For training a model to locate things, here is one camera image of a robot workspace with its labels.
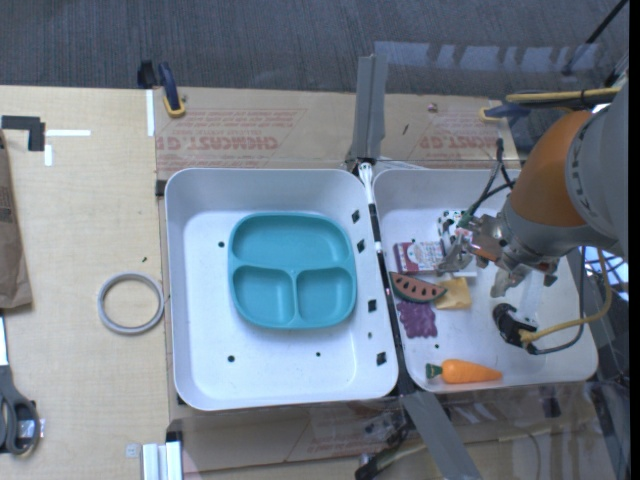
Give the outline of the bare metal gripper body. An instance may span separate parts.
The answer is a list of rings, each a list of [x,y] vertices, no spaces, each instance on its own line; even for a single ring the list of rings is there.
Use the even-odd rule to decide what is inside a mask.
[[[475,256],[476,265],[484,269],[494,264],[498,268],[505,269],[502,214],[474,216],[469,221],[467,229],[471,232],[468,250]]]

